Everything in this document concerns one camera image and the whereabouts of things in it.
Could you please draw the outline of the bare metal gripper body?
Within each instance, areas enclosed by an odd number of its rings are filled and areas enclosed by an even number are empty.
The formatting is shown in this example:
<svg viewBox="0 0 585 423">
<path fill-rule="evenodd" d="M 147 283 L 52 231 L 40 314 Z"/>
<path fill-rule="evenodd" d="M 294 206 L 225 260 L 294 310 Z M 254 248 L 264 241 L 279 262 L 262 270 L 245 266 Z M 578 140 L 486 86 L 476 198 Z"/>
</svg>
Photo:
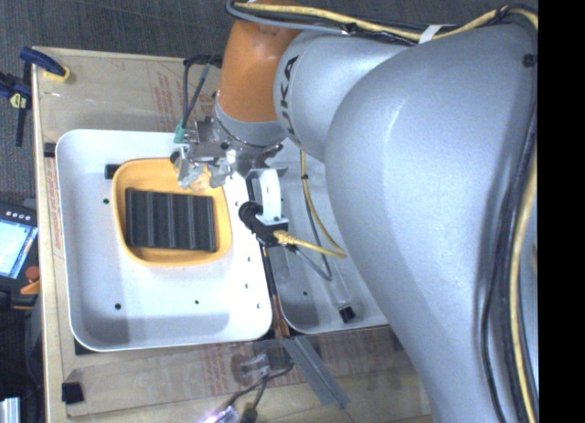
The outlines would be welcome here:
<svg viewBox="0 0 585 423">
<path fill-rule="evenodd" d="M 278 122 L 241 122 L 206 118 L 182 125 L 182 157 L 208 164 L 226 161 L 243 177 L 261 171 L 266 159 L 282 148 L 284 131 Z"/>
</svg>

